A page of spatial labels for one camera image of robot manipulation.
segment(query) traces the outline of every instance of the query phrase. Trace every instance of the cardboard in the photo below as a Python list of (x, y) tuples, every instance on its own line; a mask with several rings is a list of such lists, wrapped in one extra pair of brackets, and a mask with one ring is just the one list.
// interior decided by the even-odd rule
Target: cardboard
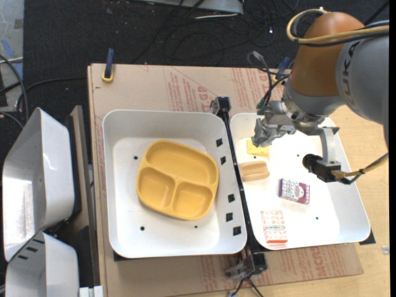
[[(231, 100), (231, 114), (255, 111), (268, 89), (257, 69), (115, 65), (114, 81), (101, 79), (104, 64), (88, 68), (95, 200), (101, 285), (107, 297), (180, 296), (234, 290), (239, 280), (225, 277), (236, 256), (194, 256), (114, 260), (108, 239), (102, 120), (117, 110), (207, 111), (217, 96)], [(282, 95), (281, 87), (272, 92)], [(252, 281), (259, 286), (345, 277), (363, 273), (354, 244), (309, 247), (265, 254), (269, 269)]]

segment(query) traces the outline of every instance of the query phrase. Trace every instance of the blue and yellow clamp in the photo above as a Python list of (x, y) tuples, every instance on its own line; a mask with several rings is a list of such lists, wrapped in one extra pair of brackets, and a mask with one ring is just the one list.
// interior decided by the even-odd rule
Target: blue and yellow clamp
[(107, 53), (106, 67), (101, 75), (101, 79), (107, 83), (113, 81), (113, 77), (114, 77), (113, 59), (114, 59), (114, 49), (109, 48), (109, 52)]

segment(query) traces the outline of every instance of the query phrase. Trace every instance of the yellow object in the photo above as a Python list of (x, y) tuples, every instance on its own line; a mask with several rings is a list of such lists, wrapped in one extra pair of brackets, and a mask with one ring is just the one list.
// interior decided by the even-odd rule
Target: yellow object
[(108, 78), (105, 77), (105, 72), (106, 72), (106, 69), (104, 69), (103, 72), (101, 73), (101, 79), (102, 79), (104, 82), (107, 82), (107, 83), (112, 82), (112, 81), (113, 81), (113, 78), (114, 78), (114, 69), (111, 70), (110, 77), (108, 77)]
[(148, 147), (137, 172), (136, 191), (147, 207), (171, 217), (197, 220), (217, 193), (218, 167), (204, 152), (170, 140)]
[(268, 146), (256, 147), (256, 146), (254, 146), (251, 139), (247, 140), (246, 142), (247, 142), (247, 146), (248, 146), (247, 154), (257, 155), (257, 156), (262, 156), (262, 157), (268, 157), (270, 155), (270, 149)]
[(239, 170), (243, 181), (255, 181), (270, 176), (267, 163), (264, 161), (251, 161), (240, 164)]

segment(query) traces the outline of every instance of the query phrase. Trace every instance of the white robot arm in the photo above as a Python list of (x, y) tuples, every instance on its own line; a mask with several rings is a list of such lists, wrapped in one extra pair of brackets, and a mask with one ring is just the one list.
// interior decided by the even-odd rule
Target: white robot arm
[[(293, 28), (306, 14), (320, 13), (298, 38)], [(291, 40), (300, 44), (280, 101), (269, 101), (264, 118), (257, 118), (255, 146), (296, 131), (319, 135), (322, 157), (306, 155), (303, 165), (325, 182), (350, 183), (340, 171), (332, 149), (338, 128), (320, 127), (339, 106), (384, 126), (389, 149), (389, 22), (365, 27), (354, 17), (322, 9), (296, 15), (288, 25)]]

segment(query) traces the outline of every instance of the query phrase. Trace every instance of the sponge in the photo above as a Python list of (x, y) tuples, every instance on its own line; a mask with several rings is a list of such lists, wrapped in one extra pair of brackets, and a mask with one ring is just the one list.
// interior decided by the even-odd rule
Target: sponge
[(248, 146), (248, 153), (251, 155), (257, 155), (257, 156), (262, 156), (262, 157), (268, 157), (270, 155), (270, 150), (269, 147), (256, 147), (254, 146), (253, 142), (251, 139), (247, 140), (247, 146)]

